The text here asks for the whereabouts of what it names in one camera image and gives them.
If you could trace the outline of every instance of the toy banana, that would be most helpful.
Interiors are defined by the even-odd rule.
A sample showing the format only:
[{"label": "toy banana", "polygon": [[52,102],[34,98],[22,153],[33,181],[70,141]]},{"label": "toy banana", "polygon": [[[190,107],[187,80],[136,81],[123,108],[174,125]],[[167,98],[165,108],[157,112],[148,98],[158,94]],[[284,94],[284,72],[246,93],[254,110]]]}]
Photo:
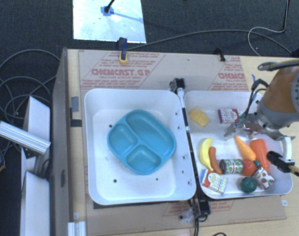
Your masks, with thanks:
[{"label": "toy banana", "polygon": [[202,142],[202,144],[199,147],[199,160],[204,166],[206,166],[211,171],[213,171],[214,169],[210,164],[208,151],[212,143],[213,143],[213,138],[207,138]]}]

